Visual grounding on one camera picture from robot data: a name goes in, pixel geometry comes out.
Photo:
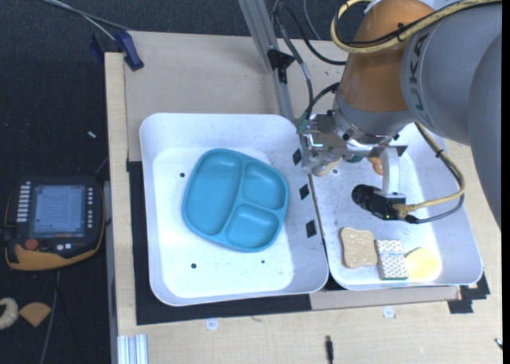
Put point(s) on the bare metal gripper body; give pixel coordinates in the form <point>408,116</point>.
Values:
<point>324,137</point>

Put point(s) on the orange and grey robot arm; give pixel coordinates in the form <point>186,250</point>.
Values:
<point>446,75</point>

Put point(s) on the beige toy food piece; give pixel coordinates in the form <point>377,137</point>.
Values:
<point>326,170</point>

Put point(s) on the teal toy piece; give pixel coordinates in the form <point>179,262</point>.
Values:
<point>353,159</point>

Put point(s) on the orange toy food piece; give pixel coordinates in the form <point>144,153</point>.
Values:
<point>376,166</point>

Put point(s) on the beige toast slice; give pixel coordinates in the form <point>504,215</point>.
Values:
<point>358,247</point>

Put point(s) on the blue divided plate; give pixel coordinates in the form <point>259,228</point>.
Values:
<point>223,199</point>

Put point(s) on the pale wood board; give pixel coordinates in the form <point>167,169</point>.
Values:
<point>199,83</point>

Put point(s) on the white patterned carton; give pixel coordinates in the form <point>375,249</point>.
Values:
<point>391,259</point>

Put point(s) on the white plastic tray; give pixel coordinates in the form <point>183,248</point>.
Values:
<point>223,275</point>
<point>438,235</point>

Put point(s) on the yellow round slice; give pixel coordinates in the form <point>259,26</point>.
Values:
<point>423,264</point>

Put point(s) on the orange pizza slice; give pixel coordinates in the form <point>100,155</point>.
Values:
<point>36,312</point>

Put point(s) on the black cylinder on white bracket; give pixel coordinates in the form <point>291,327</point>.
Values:
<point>372,200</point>

